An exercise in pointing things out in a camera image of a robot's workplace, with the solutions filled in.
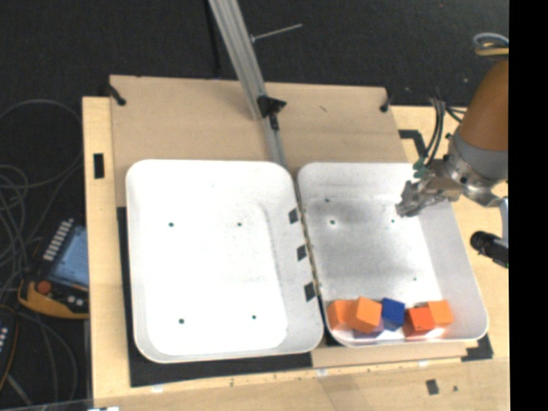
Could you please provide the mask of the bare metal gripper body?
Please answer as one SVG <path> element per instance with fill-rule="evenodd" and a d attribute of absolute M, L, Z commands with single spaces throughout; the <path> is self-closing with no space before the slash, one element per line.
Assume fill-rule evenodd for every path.
<path fill-rule="evenodd" d="M 484 207 L 499 205 L 492 189 L 499 180 L 489 179 L 470 167 L 462 158 L 434 160 L 418 186 L 418 202 L 432 206 L 442 201 L 457 201 L 462 196 Z"/>

